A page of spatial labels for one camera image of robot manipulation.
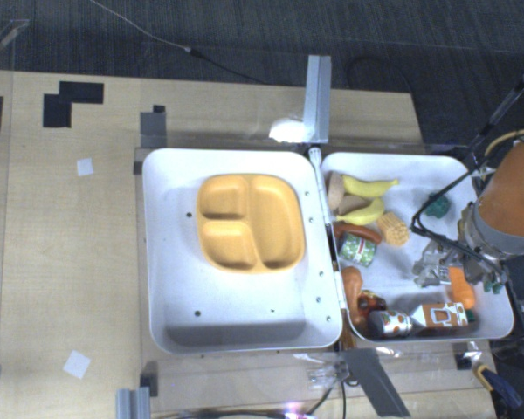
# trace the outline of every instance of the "yellow cable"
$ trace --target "yellow cable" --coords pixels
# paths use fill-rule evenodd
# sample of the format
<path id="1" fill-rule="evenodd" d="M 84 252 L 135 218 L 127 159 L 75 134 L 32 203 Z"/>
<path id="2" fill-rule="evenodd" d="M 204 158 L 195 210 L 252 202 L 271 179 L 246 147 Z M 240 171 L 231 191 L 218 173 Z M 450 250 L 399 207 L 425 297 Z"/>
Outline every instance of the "yellow cable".
<path id="1" fill-rule="evenodd" d="M 496 140 L 493 140 L 489 146 L 487 146 L 484 156 L 487 157 L 489 154 L 491 154 L 491 151 L 493 150 L 493 148 L 497 146 L 498 144 L 501 144 L 501 142 L 506 141 L 509 138 L 516 138 L 522 135 L 524 135 L 524 129 L 514 130 L 513 132 L 509 132 L 508 134 L 504 134 L 500 136 Z"/>

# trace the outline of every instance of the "toy banana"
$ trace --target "toy banana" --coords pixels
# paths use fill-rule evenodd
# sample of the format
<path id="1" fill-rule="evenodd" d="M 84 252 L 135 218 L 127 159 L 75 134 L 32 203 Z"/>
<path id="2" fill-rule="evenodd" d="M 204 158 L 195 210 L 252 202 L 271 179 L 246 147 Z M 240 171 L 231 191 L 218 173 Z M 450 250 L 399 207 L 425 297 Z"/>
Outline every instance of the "toy banana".
<path id="1" fill-rule="evenodd" d="M 348 194 L 361 197 L 380 197 L 392 186 L 399 183 L 398 179 L 379 180 L 376 182 L 362 182 L 350 175 L 342 175 L 343 186 Z"/>
<path id="2" fill-rule="evenodd" d="M 373 223 L 384 213 L 384 202 L 380 198 L 373 199 L 369 206 L 351 211 L 345 216 L 337 216 L 336 220 L 352 223 L 353 225 L 367 225 Z"/>

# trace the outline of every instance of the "wooden surface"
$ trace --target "wooden surface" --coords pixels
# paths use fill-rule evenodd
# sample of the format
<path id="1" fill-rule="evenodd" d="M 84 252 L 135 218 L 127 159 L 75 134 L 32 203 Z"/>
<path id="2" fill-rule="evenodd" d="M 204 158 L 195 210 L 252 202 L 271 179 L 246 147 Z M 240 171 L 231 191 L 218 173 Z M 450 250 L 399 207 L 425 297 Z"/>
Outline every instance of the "wooden surface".
<path id="1" fill-rule="evenodd" d="M 71 129 L 42 128 L 43 94 L 58 93 L 60 80 L 104 83 L 104 104 L 72 105 Z M 114 417 L 116 389 L 137 387 L 147 363 L 141 357 L 132 174 L 140 111 L 149 112 L 154 104 L 166 106 L 170 132 L 262 138 L 274 120 L 299 113 L 303 97 L 299 88 L 14 74 L 0 419 Z M 333 137 L 353 133 L 373 141 L 421 138 L 410 97 L 404 94 L 332 91 L 331 126 Z M 85 158 L 92 158 L 93 174 L 78 176 L 77 160 Z M 63 371 L 72 350 L 91 359 L 81 380 Z M 456 371 L 450 352 L 447 348 L 440 353 L 442 361 L 435 361 L 434 350 L 425 349 L 412 354 L 406 366 L 400 360 L 401 367 L 391 368 L 412 414 L 494 417 L 489 394 L 479 389 L 471 372 Z M 423 362 L 425 355 L 430 361 Z M 275 402 L 274 390 L 266 393 L 273 373 L 259 379 L 256 368 L 235 371 L 238 358 L 165 359 L 166 376 L 178 388 L 172 399 L 185 408 L 187 403 L 192 408 L 212 400 L 231 405 L 225 399 L 230 387 L 221 386 L 225 373 L 242 387 L 238 397 Z M 206 372 L 206 365 L 215 366 Z M 285 381 L 302 385 L 297 400 L 318 398 L 318 391 L 307 389 L 306 367 L 296 362 L 291 366 L 296 369 Z M 276 371 L 281 374 L 283 368 Z M 202 390 L 191 392 L 191 386 Z M 223 398 L 216 398 L 218 393 Z M 375 417 L 359 388 L 348 395 L 349 411 L 354 412 L 348 417 Z M 156 402 L 159 410 L 175 407 L 171 400 Z M 319 417 L 337 417 L 337 405 L 330 401 Z"/>

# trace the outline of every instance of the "white paper square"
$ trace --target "white paper square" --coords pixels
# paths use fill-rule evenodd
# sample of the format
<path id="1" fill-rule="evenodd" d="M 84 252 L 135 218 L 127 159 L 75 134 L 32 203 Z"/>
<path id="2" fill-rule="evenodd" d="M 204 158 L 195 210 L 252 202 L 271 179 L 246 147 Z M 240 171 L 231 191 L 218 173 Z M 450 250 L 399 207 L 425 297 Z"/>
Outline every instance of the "white paper square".
<path id="1" fill-rule="evenodd" d="M 85 357 L 85 355 L 80 354 L 78 351 L 72 351 L 64 365 L 64 370 L 68 374 L 78 377 L 78 379 L 83 379 L 90 362 L 91 359 Z"/>
<path id="2" fill-rule="evenodd" d="M 78 160 L 78 175 L 91 175 L 93 173 L 93 162 L 91 158 L 82 158 Z"/>

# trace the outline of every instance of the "orange divided plate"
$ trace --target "orange divided plate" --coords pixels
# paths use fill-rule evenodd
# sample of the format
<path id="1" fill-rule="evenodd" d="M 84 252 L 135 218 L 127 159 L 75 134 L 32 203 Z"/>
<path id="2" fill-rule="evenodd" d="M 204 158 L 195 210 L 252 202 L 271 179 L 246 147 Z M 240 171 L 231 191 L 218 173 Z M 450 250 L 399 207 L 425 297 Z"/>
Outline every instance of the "orange divided plate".
<path id="1" fill-rule="evenodd" d="M 196 206 L 202 252 L 218 269 L 287 270 L 305 254 L 299 201 L 277 177 L 215 175 L 198 190 Z"/>

